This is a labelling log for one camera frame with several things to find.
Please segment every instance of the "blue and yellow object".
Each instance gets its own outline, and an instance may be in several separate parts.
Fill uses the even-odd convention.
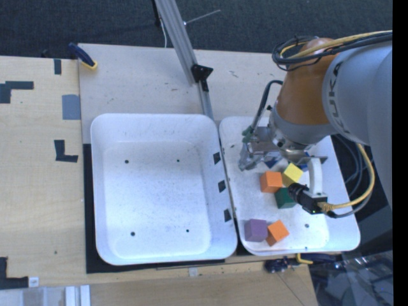
[[[68,44],[68,50],[72,54],[75,54],[75,56],[77,56],[79,59],[81,59],[81,62],[85,67],[91,70],[95,70],[96,67],[98,67],[98,63],[75,43],[71,42],[70,44]]]

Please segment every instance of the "orange block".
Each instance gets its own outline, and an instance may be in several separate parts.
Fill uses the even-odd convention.
[[[289,231],[281,220],[278,220],[268,226],[268,236],[266,242],[269,246],[276,244],[278,241],[289,236]]]
[[[266,171],[259,179],[263,193],[276,193],[283,187],[282,174],[280,172]]]

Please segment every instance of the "cube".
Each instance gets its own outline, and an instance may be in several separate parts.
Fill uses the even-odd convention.
[[[266,242],[269,246],[276,244],[283,238],[289,236],[289,231],[281,220],[278,220],[268,226],[268,236]]]
[[[296,205],[296,202],[289,196],[287,187],[283,187],[275,193],[275,200],[278,208],[291,208]]]
[[[280,172],[266,171],[259,178],[262,193],[276,193],[283,187],[282,174]]]
[[[303,175],[302,169],[295,166],[293,163],[289,163],[288,167],[282,173],[282,181],[286,187],[298,182]]]
[[[251,219],[244,225],[245,240],[248,242],[262,242],[268,236],[265,220]]]

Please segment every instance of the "black clamp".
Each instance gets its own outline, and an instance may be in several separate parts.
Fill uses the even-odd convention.
[[[201,82],[202,89],[204,92],[208,92],[207,78],[211,75],[213,68],[200,66],[199,64],[193,64],[191,66],[191,72],[193,73],[194,80],[196,83]]]

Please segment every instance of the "black connector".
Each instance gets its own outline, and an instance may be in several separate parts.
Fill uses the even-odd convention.
[[[297,204],[300,204],[306,212],[310,214],[323,213],[317,203],[327,202],[327,197],[310,197],[308,194],[305,194],[305,191],[308,190],[309,188],[306,185],[294,183],[288,187],[288,194]]]

